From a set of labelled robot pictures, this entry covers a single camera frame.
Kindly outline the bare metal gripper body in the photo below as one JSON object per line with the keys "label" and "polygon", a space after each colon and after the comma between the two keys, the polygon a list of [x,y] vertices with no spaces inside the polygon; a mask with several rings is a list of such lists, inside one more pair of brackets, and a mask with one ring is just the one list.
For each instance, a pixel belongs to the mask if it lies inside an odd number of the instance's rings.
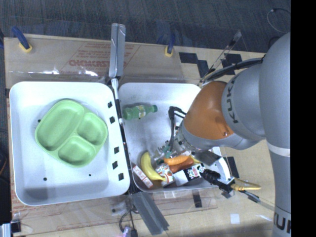
{"label": "bare metal gripper body", "polygon": [[190,156],[190,145],[181,132],[176,133],[173,139],[166,141],[154,152],[154,161],[163,162],[164,158],[175,158],[178,156]]}

